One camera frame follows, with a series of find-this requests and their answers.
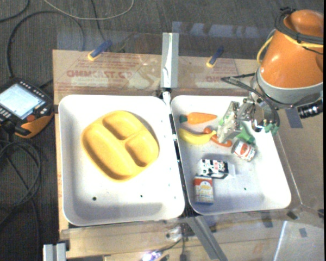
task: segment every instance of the dark floor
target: dark floor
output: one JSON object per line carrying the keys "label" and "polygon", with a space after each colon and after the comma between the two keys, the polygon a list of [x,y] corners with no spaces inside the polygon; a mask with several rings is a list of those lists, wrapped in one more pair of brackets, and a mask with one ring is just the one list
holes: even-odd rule
{"label": "dark floor", "polygon": [[[0,0],[0,86],[10,77],[21,77],[52,95],[52,49],[61,48],[60,34],[68,29],[70,36],[78,37],[70,38],[63,48],[91,50],[93,32],[99,29],[161,34],[172,32],[174,22],[273,28],[282,7],[324,12],[324,0],[134,0],[127,13],[96,22],[88,18],[122,13],[131,0],[49,1],[64,12],[86,19],[72,19],[43,0]],[[83,39],[79,37],[80,29]],[[7,138],[0,129],[0,139]],[[13,140],[22,141],[16,136]],[[42,245],[58,241],[54,120],[39,135],[24,142],[33,145],[41,157],[40,186],[33,201],[12,213],[11,208],[0,206],[0,260],[40,260]],[[26,185],[33,185],[35,163],[18,147],[8,152]],[[0,203],[17,203],[25,192],[13,167],[2,159]]]}

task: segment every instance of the toy banana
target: toy banana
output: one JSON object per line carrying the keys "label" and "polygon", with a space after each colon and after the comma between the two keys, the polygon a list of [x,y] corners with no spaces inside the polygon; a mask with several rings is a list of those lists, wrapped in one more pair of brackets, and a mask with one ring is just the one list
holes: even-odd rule
{"label": "toy banana", "polygon": [[179,136],[182,140],[190,144],[205,144],[209,142],[210,138],[216,134],[216,131],[213,130],[211,133],[207,134],[197,134],[191,133],[183,128],[179,128]]}

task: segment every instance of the beer can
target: beer can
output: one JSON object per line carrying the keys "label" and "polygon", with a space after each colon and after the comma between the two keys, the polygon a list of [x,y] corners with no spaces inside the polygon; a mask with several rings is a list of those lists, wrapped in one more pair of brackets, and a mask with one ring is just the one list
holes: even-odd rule
{"label": "beer can", "polygon": [[256,148],[254,146],[251,146],[250,144],[247,144],[246,142],[238,139],[233,144],[231,153],[235,154],[236,156],[238,156],[246,161],[251,161],[256,154]]}

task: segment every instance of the yellow plate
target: yellow plate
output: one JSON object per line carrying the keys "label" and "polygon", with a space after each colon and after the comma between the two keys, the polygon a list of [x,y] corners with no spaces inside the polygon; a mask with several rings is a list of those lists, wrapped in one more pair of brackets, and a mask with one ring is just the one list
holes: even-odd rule
{"label": "yellow plate", "polygon": [[132,113],[110,112],[87,126],[82,148],[93,163],[115,181],[127,181],[154,162],[159,146],[151,132]]}

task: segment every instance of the orange carrot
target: orange carrot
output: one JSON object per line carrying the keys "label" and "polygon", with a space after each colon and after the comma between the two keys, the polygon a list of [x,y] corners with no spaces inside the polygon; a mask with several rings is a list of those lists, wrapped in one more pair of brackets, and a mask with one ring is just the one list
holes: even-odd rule
{"label": "orange carrot", "polygon": [[205,123],[216,119],[217,115],[201,113],[201,112],[191,112],[188,115],[180,115],[180,123],[187,122],[192,125]]}
{"label": "orange carrot", "polygon": [[[204,130],[203,130],[203,133],[211,133],[211,129],[210,128],[205,128]],[[221,146],[223,146],[223,147],[230,147],[230,146],[232,146],[232,141],[230,141],[230,140],[227,140],[226,141],[226,143],[220,143],[220,142],[218,142],[218,139],[217,139],[217,134],[214,134],[212,137],[211,137],[211,141],[213,141],[213,142],[215,142],[216,144],[219,144],[219,145],[221,145]]]}

